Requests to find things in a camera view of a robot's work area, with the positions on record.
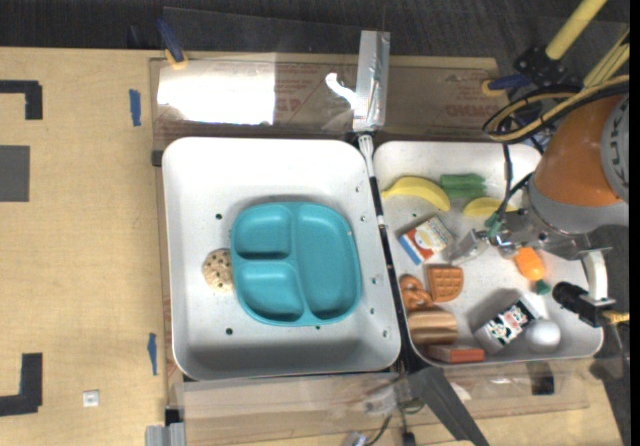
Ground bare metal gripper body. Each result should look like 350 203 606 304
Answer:
491 208 614 261

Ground orange carrot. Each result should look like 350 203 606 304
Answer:
513 246 553 297

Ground white plastic tray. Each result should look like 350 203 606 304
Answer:
372 140 605 368
161 136 403 382

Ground yellow banana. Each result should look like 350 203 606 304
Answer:
462 196 519 220
380 176 452 214

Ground orange waffle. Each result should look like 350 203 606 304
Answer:
426 264 465 304

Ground white red blue carton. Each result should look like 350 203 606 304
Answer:
397 215 456 267

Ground green bean pods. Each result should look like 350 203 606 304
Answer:
439 172 489 202

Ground brown pretzel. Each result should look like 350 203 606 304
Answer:
398 273 434 313

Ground cow print milk carton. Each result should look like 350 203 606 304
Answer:
473 300 539 356

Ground brown bread loaf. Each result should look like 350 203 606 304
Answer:
407 309 460 347

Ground white egg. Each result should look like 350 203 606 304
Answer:
524 318 563 354

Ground orange rectangular block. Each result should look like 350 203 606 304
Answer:
425 343 487 365

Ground teal divided plate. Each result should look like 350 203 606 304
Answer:
229 202 363 328

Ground tan chocolate chip biscuit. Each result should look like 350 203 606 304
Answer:
201 247 235 294

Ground black cylinder on white bracket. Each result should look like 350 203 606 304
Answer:
551 249 617 329

